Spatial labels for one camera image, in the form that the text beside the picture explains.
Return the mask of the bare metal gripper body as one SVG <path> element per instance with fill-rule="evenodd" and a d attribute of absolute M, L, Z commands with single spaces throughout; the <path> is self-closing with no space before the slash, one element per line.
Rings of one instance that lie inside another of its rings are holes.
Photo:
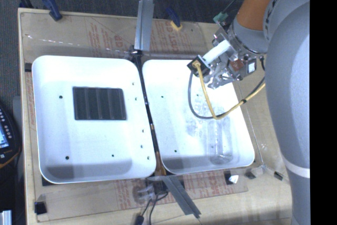
<path fill-rule="evenodd" d="M 221 68 L 235 73 L 238 81 L 256 70 L 257 59 L 264 55 L 263 32 L 250 30 L 238 23 L 233 23 L 228 29 L 220 27 L 215 33 L 213 46 L 222 41 L 229 42 L 229 48 L 216 58 L 215 63 Z"/>

